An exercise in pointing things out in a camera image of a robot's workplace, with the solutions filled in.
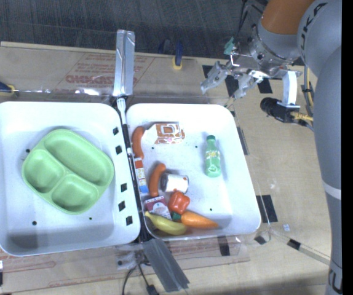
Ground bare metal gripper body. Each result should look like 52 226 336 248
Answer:
225 38 295 80

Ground white and orange carton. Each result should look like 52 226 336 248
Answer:
140 122 186 146

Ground green bottle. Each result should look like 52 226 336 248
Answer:
204 135 223 178

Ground orange sausage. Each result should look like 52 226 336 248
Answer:
148 162 167 199
131 125 147 160

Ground white plastic tray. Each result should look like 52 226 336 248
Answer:
0 100 142 258
125 103 262 242

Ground white can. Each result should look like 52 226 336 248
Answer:
159 173 190 194

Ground white orange blue small carton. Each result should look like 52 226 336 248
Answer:
133 157 150 197

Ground orange bell pepper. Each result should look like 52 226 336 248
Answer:
167 190 191 216

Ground maroon carton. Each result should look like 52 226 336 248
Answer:
143 195 173 221

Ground orange carrot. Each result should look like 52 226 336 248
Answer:
171 210 220 230

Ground yellow banana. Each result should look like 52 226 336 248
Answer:
144 210 188 237

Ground brown cardboard board red print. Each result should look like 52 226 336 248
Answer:
0 41 333 295

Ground green divided plate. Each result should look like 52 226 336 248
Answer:
21 128 116 216

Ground black cylinder on white bracket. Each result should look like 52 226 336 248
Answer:
260 69 302 124

